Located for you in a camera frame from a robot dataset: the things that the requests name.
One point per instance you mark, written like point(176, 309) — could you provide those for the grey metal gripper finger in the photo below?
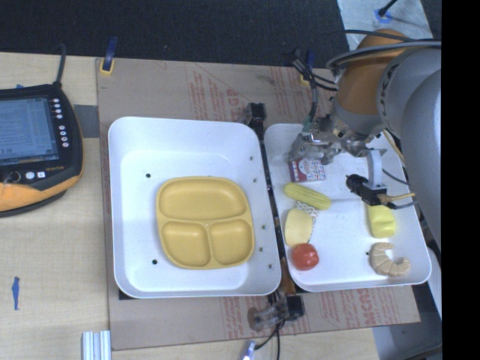
point(330, 155)
point(300, 146)

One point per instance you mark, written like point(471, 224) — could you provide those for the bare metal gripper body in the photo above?
point(348, 141)

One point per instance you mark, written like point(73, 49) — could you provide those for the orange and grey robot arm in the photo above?
point(412, 99)

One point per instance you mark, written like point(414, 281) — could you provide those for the red and white carton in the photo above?
point(307, 171)

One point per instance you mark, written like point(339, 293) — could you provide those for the yellow corn cob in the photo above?
point(307, 196)

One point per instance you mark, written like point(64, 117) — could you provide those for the pale yellow rounded toy food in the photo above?
point(297, 227)

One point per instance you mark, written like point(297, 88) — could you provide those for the yellow block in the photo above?
point(381, 221)

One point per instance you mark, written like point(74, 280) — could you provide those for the white plastic tray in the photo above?
point(345, 238)
point(187, 144)

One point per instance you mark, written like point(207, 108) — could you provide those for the thin black and white rod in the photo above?
point(278, 234)

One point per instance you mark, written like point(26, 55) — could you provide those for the red tomato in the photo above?
point(305, 256)

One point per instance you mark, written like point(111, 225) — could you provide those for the yellow divided plate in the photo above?
point(204, 201)

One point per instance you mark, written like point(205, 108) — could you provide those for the beige croissant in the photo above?
point(382, 263)

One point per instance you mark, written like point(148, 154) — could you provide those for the brown cardboard board, red print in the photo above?
point(150, 88)

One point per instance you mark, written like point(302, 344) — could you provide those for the black cylinder on white bracket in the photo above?
point(369, 191)

